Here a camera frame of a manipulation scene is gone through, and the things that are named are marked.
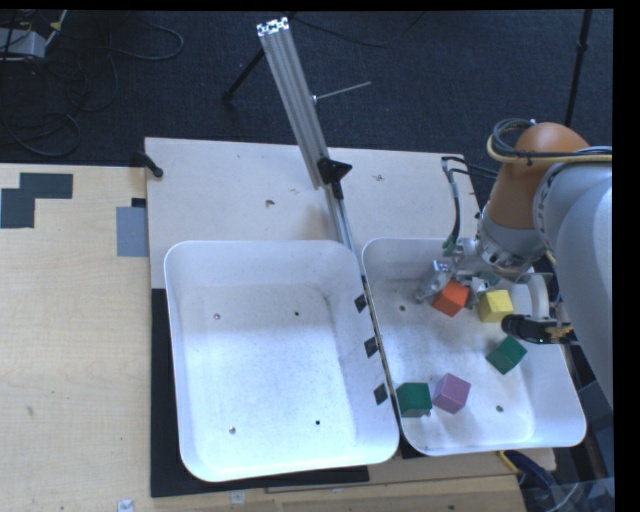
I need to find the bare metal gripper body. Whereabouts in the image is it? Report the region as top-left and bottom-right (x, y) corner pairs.
(432, 237), (535, 296)

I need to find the orange cube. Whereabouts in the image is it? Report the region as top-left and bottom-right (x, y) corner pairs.
(431, 278), (472, 318)

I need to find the yellow cube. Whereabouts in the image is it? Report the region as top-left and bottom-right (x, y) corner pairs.
(476, 288), (515, 324)

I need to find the white plastic tray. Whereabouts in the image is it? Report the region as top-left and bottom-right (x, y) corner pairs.
(163, 239), (401, 484)
(360, 236), (588, 458)

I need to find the green cube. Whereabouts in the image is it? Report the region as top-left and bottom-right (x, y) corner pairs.
(395, 381), (434, 419)
(484, 334), (529, 376)

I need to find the purple cube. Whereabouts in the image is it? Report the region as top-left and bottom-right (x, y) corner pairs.
(431, 372), (473, 416)

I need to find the pale flat board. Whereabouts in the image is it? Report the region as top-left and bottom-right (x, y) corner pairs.
(144, 137), (557, 496)

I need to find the black cylinder on white bracket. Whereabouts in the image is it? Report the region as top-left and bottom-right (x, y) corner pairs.
(501, 272), (576, 347)

